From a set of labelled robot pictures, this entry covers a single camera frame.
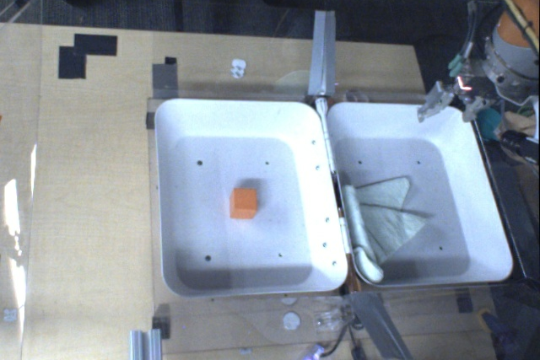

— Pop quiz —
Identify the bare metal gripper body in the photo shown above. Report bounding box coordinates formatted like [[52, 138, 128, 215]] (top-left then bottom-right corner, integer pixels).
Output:
[[452, 57, 536, 106]]

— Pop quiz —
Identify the white plastic tray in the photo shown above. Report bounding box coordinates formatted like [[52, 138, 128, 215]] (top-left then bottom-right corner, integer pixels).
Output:
[[326, 101, 515, 289], [153, 97, 349, 298]]

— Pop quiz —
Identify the pale green folded cloth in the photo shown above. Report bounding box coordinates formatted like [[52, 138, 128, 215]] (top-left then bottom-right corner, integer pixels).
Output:
[[340, 175, 436, 285]]

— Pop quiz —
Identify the orange cube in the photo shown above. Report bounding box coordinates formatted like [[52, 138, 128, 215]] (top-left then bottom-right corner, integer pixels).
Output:
[[229, 186, 259, 221]]

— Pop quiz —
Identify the black cylinder on white bracket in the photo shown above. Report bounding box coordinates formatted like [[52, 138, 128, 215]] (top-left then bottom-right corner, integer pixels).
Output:
[[500, 96, 540, 164]]

